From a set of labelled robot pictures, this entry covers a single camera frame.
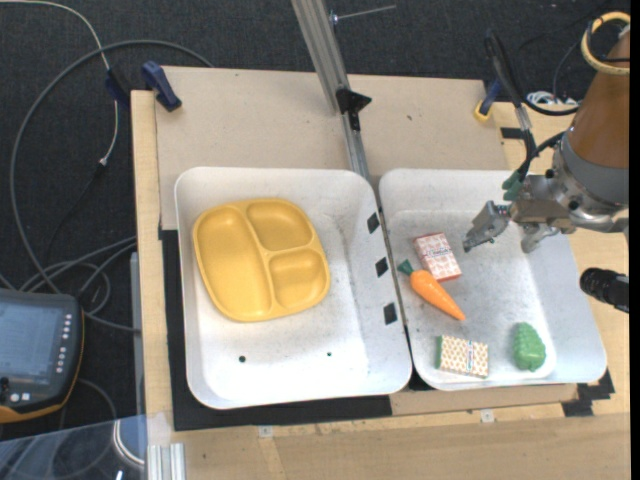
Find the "black floor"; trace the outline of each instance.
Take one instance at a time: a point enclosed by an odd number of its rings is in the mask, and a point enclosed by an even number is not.
[[[82,13],[105,45],[157,39],[179,43],[220,67],[313,70],[289,0],[47,1]],[[491,27],[512,56],[523,92],[551,91],[555,85],[561,98],[579,100],[593,71],[572,46],[590,19],[609,10],[630,12],[630,1],[327,0],[327,5],[339,16],[395,6],[339,22],[337,36],[350,73],[489,81],[493,72],[483,37]],[[16,137],[41,91],[95,47],[85,24],[69,12],[0,3],[0,275],[14,287],[37,273],[10,200]],[[200,65],[168,47],[128,46],[107,57],[132,88],[144,87],[140,67],[147,60]],[[45,266],[135,235],[130,125],[124,111],[108,166],[94,179],[114,126],[104,79],[99,57],[83,63],[53,88],[23,130],[14,164],[15,195],[26,236]],[[111,295],[100,313],[125,326],[131,325],[130,252],[107,269]],[[56,284],[76,294],[88,272],[73,270]],[[86,291],[85,307],[99,303],[105,286],[101,281]],[[134,414],[131,333],[88,322],[86,343],[81,377],[108,394],[119,417]],[[0,439],[109,418],[102,395],[80,385],[64,415],[5,425]]]

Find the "yellow plate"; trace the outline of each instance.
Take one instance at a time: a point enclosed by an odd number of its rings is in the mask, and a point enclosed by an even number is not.
[[[193,227],[198,267],[215,306],[241,322],[318,304],[330,276],[307,215],[284,199],[251,199],[202,213]]]

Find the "orange carrot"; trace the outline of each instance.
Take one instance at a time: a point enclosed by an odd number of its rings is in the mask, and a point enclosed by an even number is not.
[[[398,270],[409,276],[409,283],[413,291],[420,295],[429,304],[458,320],[466,317],[455,301],[438,281],[426,270],[413,270],[408,260],[403,261]]]

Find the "carrot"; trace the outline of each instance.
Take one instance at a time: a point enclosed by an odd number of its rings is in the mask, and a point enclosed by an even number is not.
[[[462,310],[451,298],[451,295],[446,292],[430,272],[426,270],[413,270],[409,260],[404,260],[398,266],[398,270],[409,276],[409,283],[413,291],[429,304],[434,305],[458,320],[464,320],[466,318]]]

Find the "white tray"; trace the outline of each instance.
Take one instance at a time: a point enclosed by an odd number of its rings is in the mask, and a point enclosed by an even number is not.
[[[543,240],[535,251],[520,248],[515,224],[496,238],[465,253],[462,239],[488,200],[501,201],[503,171],[398,169],[380,181],[380,198],[393,261],[410,259],[420,267],[412,239],[442,231],[462,269],[443,286],[466,320],[457,321],[424,303],[398,273],[413,362],[429,385],[460,390],[519,384],[591,382],[606,368],[606,355],[586,296],[579,288],[565,236]],[[514,326],[532,324],[545,343],[547,360],[536,372],[513,361]],[[435,367],[436,338],[450,334],[489,345],[486,379],[442,372]]]
[[[184,303],[187,380],[204,405],[255,405],[389,394],[411,374],[411,357],[373,190],[342,170],[196,167],[175,185]],[[200,277],[191,230],[204,210],[279,197],[310,218],[331,273],[313,308],[266,322],[238,323],[218,311]],[[389,318],[393,304],[397,319]]]

